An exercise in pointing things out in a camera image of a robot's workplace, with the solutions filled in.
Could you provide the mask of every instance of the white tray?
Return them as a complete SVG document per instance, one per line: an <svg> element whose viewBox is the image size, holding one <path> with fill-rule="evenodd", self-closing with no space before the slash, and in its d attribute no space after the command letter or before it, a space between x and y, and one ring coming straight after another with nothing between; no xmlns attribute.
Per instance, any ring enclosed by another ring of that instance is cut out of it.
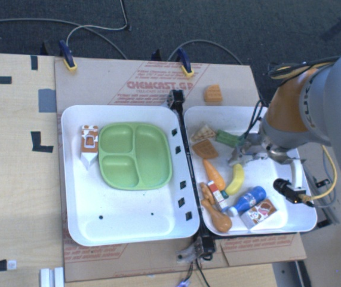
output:
<svg viewBox="0 0 341 287"><path fill-rule="evenodd" d="M188 137L190 138L204 124L209 125L213 130L224 130L234 135L243 134L250 122L253 114L253 107L239 106L194 106L185 112L185 124ZM258 123L252 132L257 132ZM210 139L219 153L217 158L211 159L210 162L218 169L222 177L228 184L232 179L232 168L228 165L228 159L231 157L232 148L222 143ZM289 153L290 157L299 155L297 150ZM207 183L207 175L202 163L202 158L196 155L191 148L191 157L195 180L198 188L200 199L203 199L200 182ZM303 204L292 204L287 201L281 194L273 188L273 182L277 178L291 180L291 168L289 165L280 165L271 159L255 160L248 162L244 166L245 181L241 190L228 199L229 205L233 205L235 200L248 191L249 188L257 185L262 186L274 202L279 210L267 220L259 223L257 226L249 230L240 217L232 218L232 228L227 233L219 232L214 228L211 222L210 214L202 208L203 220L207 228L214 234L220 236L242 236L248 234L273 234L273 233L292 233L304 232L313 229L317 223L317 213L315 208L308 207ZM308 190L307 181L303 176L303 187Z"/></svg>
<svg viewBox="0 0 341 287"><path fill-rule="evenodd" d="M173 165L167 185L117 190L105 183L98 162L85 168L80 160L81 126L97 125L101 130L116 122L151 123L164 131ZM162 106L71 106L62 115L62 135L68 228L74 241L113 245L186 238L198 231L198 208L173 111Z"/></svg>

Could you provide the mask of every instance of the blue bottle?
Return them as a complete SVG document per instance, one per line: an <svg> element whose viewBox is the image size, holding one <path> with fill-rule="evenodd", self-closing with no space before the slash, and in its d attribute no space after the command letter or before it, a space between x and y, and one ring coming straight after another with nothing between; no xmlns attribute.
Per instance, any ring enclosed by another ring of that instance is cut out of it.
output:
<svg viewBox="0 0 341 287"><path fill-rule="evenodd" d="M234 206L229 207L228 215L230 217L237 216L238 212L245 212L252 208L255 204L266 198L266 191L261 186L256 186L248 193L240 197Z"/></svg>

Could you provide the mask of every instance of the cardboard sheet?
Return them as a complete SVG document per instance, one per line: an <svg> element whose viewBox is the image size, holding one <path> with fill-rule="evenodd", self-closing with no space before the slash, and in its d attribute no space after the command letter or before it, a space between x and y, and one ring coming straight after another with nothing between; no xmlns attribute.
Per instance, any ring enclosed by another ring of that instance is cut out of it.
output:
<svg viewBox="0 0 341 287"><path fill-rule="evenodd" d="M69 72L61 58L55 59L60 184L63 212L64 269L67 282L186 271L176 252L192 239L84 247L67 230L65 180L60 117L72 105L163 105L169 91L182 89L184 110L204 103L204 90L219 84L221 105L253 106L258 94L249 66L195 64L195 75L186 78L179 63L127 60L76 59L78 69ZM217 251L203 268L262 264L304 259L299 234L237 237L216 240Z"/></svg>

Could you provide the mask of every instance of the blue clamp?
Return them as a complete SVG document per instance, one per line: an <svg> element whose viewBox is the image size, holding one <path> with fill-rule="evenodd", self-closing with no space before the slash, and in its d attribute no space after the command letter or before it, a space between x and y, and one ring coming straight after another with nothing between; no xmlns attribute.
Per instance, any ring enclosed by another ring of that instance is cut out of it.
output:
<svg viewBox="0 0 341 287"><path fill-rule="evenodd" d="M66 45L66 43L63 40L59 41L59 46L60 46L60 50L62 51L64 55L64 60L63 60L64 64L66 65L68 70L70 71L76 70L77 64L73 59L72 52L69 50L69 47Z"/></svg>
<svg viewBox="0 0 341 287"><path fill-rule="evenodd" d="M182 61L181 68L183 72L185 73L187 77L191 77L194 74L194 70L191 67L189 56L186 54L186 52L182 48L178 48L177 54L178 54L177 61L178 60Z"/></svg>

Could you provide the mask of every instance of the white bottle cap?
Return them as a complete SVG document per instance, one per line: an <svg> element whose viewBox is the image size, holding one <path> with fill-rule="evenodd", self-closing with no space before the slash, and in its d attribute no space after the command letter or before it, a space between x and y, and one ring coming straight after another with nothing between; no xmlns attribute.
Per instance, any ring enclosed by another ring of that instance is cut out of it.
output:
<svg viewBox="0 0 341 287"><path fill-rule="evenodd" d="M235 217L235 216L237 216L237 214L238 214L238 211L236 210L235 207L231 206L231 207L228 209L228 215L229 215L230 217Z"/></svg>

